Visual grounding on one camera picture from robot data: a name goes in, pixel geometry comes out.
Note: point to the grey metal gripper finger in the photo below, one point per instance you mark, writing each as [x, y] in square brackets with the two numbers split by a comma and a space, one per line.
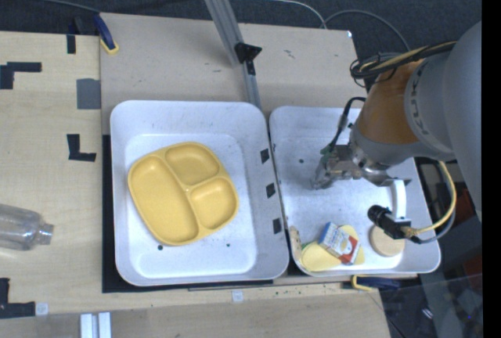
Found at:
[317, 179]
[329, 180]

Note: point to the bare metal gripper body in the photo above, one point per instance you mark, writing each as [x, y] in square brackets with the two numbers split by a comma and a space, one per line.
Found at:
[346, 163]

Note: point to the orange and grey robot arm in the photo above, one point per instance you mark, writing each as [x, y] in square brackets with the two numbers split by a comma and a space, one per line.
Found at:
[450, 101]

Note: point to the white plastic tray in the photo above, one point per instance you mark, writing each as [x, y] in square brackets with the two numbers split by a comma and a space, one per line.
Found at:
[305, 141]
[203, 121]

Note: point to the white blue red small carton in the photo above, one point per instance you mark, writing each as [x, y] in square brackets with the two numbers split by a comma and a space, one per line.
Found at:
[339, 242]

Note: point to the tan round biscuit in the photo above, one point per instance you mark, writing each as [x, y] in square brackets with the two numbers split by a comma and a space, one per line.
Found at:
[385, 246]

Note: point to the yellow divided plate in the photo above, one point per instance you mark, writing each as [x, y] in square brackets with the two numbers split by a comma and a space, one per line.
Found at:
[172, 195]

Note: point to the clear plastic bottle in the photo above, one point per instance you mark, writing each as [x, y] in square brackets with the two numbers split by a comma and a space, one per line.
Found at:
[19, 227]

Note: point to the black cylinder on white bracket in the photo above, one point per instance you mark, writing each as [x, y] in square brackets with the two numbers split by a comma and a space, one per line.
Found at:
[385, 220]

